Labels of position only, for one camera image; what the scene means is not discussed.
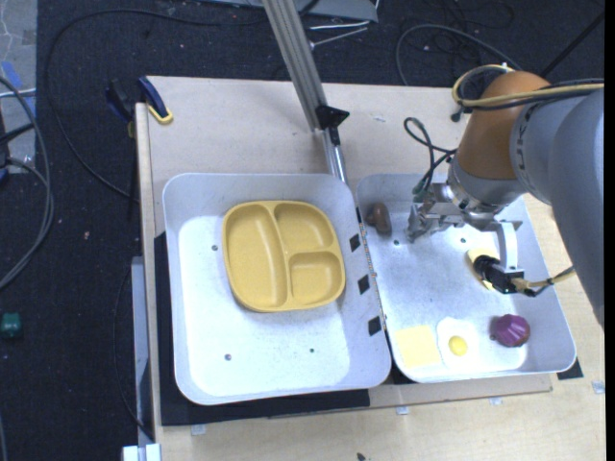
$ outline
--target black fabric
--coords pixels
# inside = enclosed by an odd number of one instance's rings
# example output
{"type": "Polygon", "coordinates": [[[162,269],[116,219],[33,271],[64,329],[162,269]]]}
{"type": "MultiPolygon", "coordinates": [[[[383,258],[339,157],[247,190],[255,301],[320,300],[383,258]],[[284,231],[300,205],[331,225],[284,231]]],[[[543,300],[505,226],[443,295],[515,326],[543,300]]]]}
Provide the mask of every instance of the black fabric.
{"type": "Polygon", "coordinates": [[[160,349],[160,413],[163,425],[210,424],[369,406],[367,390],[238,401],[223,405],[200,405],[187,400],[178,388],[174,375],[171,287],[165,234],[158,236],[154,244],[160,349]]]}
{"type": "MultiPolygon", "coordinates": [[[[314,57],[323,82],[401,85],[395,64],[398,37],[412,26],[433,23],[466,31],[528,71],[540,72],[603,10],[604,0],[381,0],[378,24],[317,45],[314,57]]],[[[305,23],[332,20],[306,16],[305,23]]],[[[307,35],[319,41],[340,32],[307,35]]],[[[409,36],[400,58],[409,84],[445,87],[479,63],[499,61],[469,43],[428,30],[409,36]]],[[[135,81],[141,75],[288,80],[262,10],[176,0],[38,0],[37,118],[52,161],[56,219],[26,271],[0,292],[0,312],[19,312],[24,327],[19,341],[0,341],[0,410],[10,459],[118,459],[123,446],[136,443],[136,427],[115,379],[112,323],[122,277],[140,251],[138,210],[133,204],[131,211],[124,197],[96,181],[76,160],[50,99],[58,104],[77,151],[104,178],[128,190],[135,146],[126,125],[107,108],[104,89],[117,78],[138,97],[135,81]],[[54,41],[73,19],[117,9],[224,25],[195,26],[114,12],[85,18],[54,41]],[[236,25],[253,21],[258,23],[236,25]],[[46,74],[50,89],[44,86],[46,74]]],[[[603,75],[602,23],[547,79],[603,75]]],[[[401,114],[422,118],[412,104],[399,108],[401,114]]],[[[402,125],[400,134],[405,134],[402,125]]],[[[41,168],[40,156],[37,166],[41,168]]],[[[40,183],[28,175],[14,176],[0,187],[0,273],[34,241],[42,196],[40,183]]],[[[119,374],[134,405],[130,284],[119,296],[119,374]]]]}

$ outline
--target yellow divided plate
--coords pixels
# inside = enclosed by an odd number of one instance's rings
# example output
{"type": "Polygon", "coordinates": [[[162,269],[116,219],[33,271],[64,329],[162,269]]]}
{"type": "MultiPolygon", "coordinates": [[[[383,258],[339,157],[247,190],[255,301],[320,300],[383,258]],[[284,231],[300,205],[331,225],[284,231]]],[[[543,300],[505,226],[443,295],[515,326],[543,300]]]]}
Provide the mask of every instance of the yellow divided plate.
{"type": "Polygon", "coordinates": [[[344,260],[335,230],[314,205],[237,205],[225,215],[222,234],[233,294],[252,310],[310,309],[331,303],[344,290],[344,260]]]}

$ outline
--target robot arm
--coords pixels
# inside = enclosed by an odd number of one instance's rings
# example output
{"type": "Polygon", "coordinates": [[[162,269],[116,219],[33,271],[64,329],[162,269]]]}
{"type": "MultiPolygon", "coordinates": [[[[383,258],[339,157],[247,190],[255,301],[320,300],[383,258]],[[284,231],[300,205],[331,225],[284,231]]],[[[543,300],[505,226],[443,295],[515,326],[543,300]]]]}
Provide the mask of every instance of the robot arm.
{"type": "MultiPolygon", "coordinates": [[[[406,234],[412,241],[467,223],[496,231],[500,260],[505,261],[515,255],[516,245],[495,216],[529,192],[553,207],[562,240],[603,327],[603,86],[581,93],[550,90],[549,83],[528,72],[508,71],[495,79],[475,102],[491,106],[474,109],[446,182],[434,183],[423,203],[415,205],[406,234]],[[504,97],[520,99],[502,107],[504,97]]],[[[503,292],[518,277],[519,269],[513,273],[508,268],[496,268],[503,278],[496,288],[503,292]]]]}

